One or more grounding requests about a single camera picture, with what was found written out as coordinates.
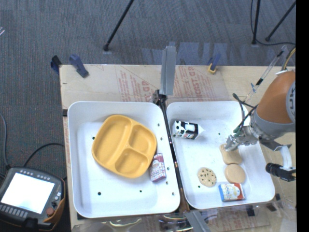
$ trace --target white tray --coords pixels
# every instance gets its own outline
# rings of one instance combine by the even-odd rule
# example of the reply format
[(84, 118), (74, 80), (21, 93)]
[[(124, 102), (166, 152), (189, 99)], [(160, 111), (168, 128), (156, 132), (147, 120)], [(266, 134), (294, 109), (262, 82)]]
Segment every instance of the white tray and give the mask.
[[(113, 114), (128, 116), (148, 127), (157, 139), (167, 178), (152, 182), (149, 170), (126, 178), (100, 166), (91, 146), (104, 120)], [(79, 101), (68, 109), (73, 203), (86, 218), (162, 214), (175, 211), (180, 195), (174, 162), (161, 109), (150, 102)]]
[[(225, 178), (220, 145), (224, 144), (241, 122), (240, 105), (236, 101), (174, 102), (167, 107), (170, 126), (175, 120), (199, 124), (205, 131), (196, 139), (172, 138), (180, 170), (183, 190), (188, 203), (196, 209), (209, 209), (270, 201), (275, 187), (270, 174), (265, 171), (265, 158), (259, 143), (239, 146), (246, 173), (242, 183), (246, 199), (222, 202), (218, 186), (228, 183)], [(200, 167), (212, 169), (217, 176), (215, 186), (209, 188), (200, 183), (197, 173)]]

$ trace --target tripod leg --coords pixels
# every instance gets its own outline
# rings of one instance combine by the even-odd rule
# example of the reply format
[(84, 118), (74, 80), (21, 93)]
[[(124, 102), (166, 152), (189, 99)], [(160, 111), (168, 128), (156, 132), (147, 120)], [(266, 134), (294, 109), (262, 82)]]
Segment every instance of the tripod leg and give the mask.
[(266, 41), (270, 40), (270, 37), (274, 34), (274, 32), (277, 30), (277, 28), (281, 25), (281, 23), (284, 21), (284, 19), (287, 17), (287, 15), (291, 12), (291, 10), (294, 8), (294, 6), (296, 5), (296, 0), (295, 2), (292, 4), (292, 6), (289, 8), (289, 10), (285, 13), (285, 15), (282, 17), (282, 19), (280, 20), (280, 22), (278, 22), (278, 24), (275, 26), (275, 28), (273, 29), (273, 31), (265, 38)]
[(105, 45), (103, 46), (103, 50), (104, 50), (104, 51), (108, 51), (108, 46), (109, 46), (109, 44), (112, 42), (112, 39), (113, 39), (115, 33), (117, 32), (118, 28), (120, 27), (120, 25), (121, 25), (123, 19), (125, 18), (126, 14), (127, 14), (127, 12), (129, 11), (129, 9), (130, 9), (130, 7), (131, 7), (131, 5), (132, 5), (133, 2), (134, 2), (134, 0), (130, 0), (129, 4), (127, 5), (125, 11), (123, 12), (123, 14), (122, 14), (120, 20), (119, 20), (118, 23), (117, 23), (115, 29), (113, 30), (113, 32), (112, 32), (110, 38), (108, 39), (108, 41), (107, 41), (107, 42), (105, 43)]
[(255, 14), (255, 24), (254, 24), (254, 32), (253, 32), (253, 40), (252, 40), (251, 44), (256, 44), (256, 31), (257, 31), (257, 22), (259, 20), (260, 4), (261, 4), (261, 0), (257, 0), (257, 7), (256, 7), (256, 14)]

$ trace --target gray carpet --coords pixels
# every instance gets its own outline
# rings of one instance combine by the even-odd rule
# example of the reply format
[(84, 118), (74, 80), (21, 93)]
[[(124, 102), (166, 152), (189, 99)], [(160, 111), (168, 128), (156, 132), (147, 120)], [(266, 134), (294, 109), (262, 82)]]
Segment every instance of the gray carpet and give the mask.
[[(108, 51), (103, 50), (130, 0), (0, 0), (0, 113), (7, 123), (7, 161), (12, 166), (47, 143), (64, 143), (59, 76), (50, 67), (75, 53), (84, 64), (161, 64), (162, 50), (176, 46), (177, 65), (267, 66), (285, 44), (295, 46), (295, 0), (134, 0)], [(295, 66), (295, 54), (287, 66)], [(4, 143), (0, 123), (0, 145)], [(40, 150), (27, 164), (64, 177), (63, 147)], [(0, 173), (5, 173), (3, 154)], [(1, 232), (20, 228), (0, 222)], [(56, 232), (70, 231), (68, 204)]]

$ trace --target handheld controller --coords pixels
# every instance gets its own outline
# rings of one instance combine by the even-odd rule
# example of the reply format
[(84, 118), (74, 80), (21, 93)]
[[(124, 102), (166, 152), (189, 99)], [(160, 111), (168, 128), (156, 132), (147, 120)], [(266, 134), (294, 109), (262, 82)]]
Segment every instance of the handheld controller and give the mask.
[(64, 204), (64, 181), (45, 171), (12, 167), (0, 187), (0, 220), (18, 227), (51, 231)]

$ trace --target small box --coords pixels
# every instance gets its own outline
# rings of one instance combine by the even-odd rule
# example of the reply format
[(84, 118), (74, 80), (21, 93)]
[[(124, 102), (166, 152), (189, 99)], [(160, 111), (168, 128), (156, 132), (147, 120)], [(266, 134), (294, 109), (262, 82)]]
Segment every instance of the small box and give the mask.
[(176, 120), (171, 133), (173, 137), (196, 139), (203, 131), (198, 124)]
[(245, 199), (241, 183), (220, 184), (219, 191), (223, 202)]
[(152, 182), (166, 178), (164, 159), (161, 153), (154, 155), (150, 166), (150, 177)]

